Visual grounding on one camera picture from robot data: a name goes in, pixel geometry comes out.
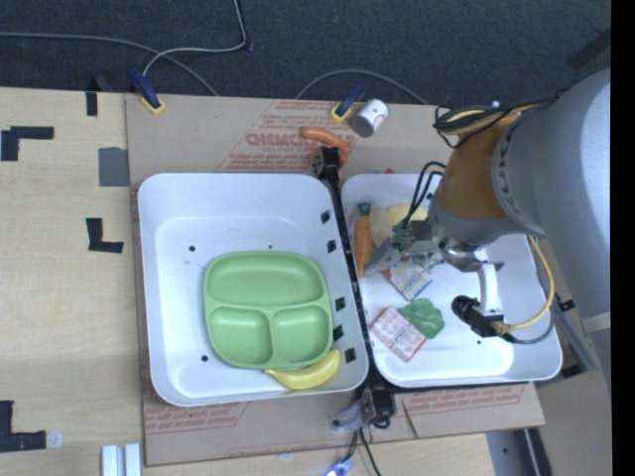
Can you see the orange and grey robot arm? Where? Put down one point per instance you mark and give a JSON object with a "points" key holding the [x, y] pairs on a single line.
{"points": [[555, 166]]}

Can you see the white carton with blue print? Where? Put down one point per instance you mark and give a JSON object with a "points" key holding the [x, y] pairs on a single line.
{"points": [[412, 280]]}

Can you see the thin black and white rod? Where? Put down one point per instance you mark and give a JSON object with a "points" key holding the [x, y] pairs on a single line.
{"points": [[349, 256]]}

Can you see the white plastic tray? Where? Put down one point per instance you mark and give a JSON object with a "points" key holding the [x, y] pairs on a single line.
{"points": [[461, 360], [173, 275]]}

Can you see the cream round toy food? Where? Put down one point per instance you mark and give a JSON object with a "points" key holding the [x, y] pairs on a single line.
{"points": [[381, 226]]}

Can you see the orange carrot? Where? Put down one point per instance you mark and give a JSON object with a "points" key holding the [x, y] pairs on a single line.
{"points": [[363, 241]]}

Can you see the green divided plate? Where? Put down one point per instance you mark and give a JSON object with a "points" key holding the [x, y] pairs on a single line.
{"points": [[268, 305]]}

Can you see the orange packet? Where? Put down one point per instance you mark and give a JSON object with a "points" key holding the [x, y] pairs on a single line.
{"points": [[397, 334]]}

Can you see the orange sausage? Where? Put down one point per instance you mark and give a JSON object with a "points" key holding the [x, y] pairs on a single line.
{"points": [[325, 136]]}

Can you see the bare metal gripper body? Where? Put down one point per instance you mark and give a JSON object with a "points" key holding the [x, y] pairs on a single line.
{"points": [[421, 241]]}

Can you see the black cylinder on white bracket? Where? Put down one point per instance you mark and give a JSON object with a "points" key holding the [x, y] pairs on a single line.
{"points": [[488, 295]]}

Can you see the white can with red print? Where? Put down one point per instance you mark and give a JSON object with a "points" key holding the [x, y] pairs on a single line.
{"points": [[371, 116]]}

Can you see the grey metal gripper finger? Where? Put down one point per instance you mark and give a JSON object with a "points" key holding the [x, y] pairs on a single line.
{"points": [[379, 258]]}

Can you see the yellow banana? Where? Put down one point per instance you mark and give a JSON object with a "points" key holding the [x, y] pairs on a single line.
{"points": [[310, 376]]}

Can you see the brown cardboard board red print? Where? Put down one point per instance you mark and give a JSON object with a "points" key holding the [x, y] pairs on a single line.
{"points": [[198, 137]]}

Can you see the green lettuce leaf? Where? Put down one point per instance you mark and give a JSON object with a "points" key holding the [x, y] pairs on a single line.
{"points": [[424, 318]]}

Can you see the yellow round toy food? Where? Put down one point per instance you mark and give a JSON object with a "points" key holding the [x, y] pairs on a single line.
{"points": [[402, 212]]}

